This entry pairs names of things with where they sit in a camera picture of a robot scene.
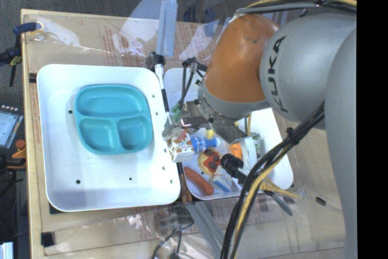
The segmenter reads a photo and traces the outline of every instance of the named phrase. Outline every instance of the blue divided plate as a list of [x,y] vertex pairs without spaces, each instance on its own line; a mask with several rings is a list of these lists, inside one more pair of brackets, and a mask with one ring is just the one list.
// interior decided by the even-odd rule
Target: blue divided plate
[[99,155],[137,152],[153,137],[148,102],[132,86],[84,87],[75,98],[75,119],[81,142]]

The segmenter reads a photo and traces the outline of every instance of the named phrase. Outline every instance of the teal plate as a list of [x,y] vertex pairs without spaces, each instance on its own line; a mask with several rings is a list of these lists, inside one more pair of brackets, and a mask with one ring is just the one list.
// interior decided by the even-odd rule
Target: teal plate
[[79,138],[99,155],[133,153],[152,140],[152,120],[145,96],[135,87],[96,84],[81,89],[75,98]]

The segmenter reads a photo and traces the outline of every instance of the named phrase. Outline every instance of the device screen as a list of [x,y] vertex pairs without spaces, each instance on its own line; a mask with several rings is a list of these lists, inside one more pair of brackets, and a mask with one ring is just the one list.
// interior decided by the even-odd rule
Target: device screen
[[0,147],[11,147],[22,119],[22,115],[11,112],[0,112]]

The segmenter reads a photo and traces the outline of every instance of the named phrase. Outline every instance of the hot dog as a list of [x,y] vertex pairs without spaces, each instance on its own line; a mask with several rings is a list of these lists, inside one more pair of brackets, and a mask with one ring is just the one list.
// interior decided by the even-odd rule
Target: hot dog
[[206,195],[211,195],[214,192],[213,187],[195,170],[189,167],[184,168],[184,173],[188,179],[190,179],[195,185],[202,190]]

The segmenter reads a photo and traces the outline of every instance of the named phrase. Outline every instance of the white tray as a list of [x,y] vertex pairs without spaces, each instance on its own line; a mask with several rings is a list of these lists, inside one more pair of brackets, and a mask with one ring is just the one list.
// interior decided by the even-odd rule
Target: white tray
[[[174,202],[180,192],[176,164],[162,138],[166,120],[159,81],[143,68],[50,64],[38,73],[46,192],[64,212]],[[145,149],[97,155],[79,139],[74,100],[92,84],[127,84],[147,98],[153,139]]]
[[[182,90],[182,74],[183,69],[170,69],[164,75],[164,84],[166,88],[167,100],[169,107],[173,107],[181,97]],[[190,71],[187,69],[186,82],[189,80]],[[194,83],[201,77],[195,74],[193,83],[190,85],[189,91],[185,97],[186,101],[193,101],[198,98],[198,86]],[[244,130],[244,120],[240,120],[239,127]],[[261,155],[264,155],[272,147],[275,147],[281,142],[281,135],[278,125],[276,123],[275,116],[271,108],[263,109],[252,113],[251,132],[258,133],[261,136]],[[204,130],[200,130],[195,133],[195,136],[201,136],[204,134]],[[227,152],[227,147],[224,144],[216,148],[221,153]],[[189,166],[197,173],[201,173],[201,169],[198,166],[198,155],[192,157],[188,162],[183,162],[183,166]],[[208,175],[202,175],[207,181],[210,177]],[[293,183],[293,173],[291,165],[286,155],[279,164],[270,173],[269,178],[280,188],[287,189]],[[187,180],[187,186],[190,192],[200,200],[214,200],[219,198],[237,197],[240,194],[241,187],[236,180],[233,180],[232,190],[230,192],[224,192],[217,186],[214,186],[214,193],[211,195],[204,195],[190,180]]]

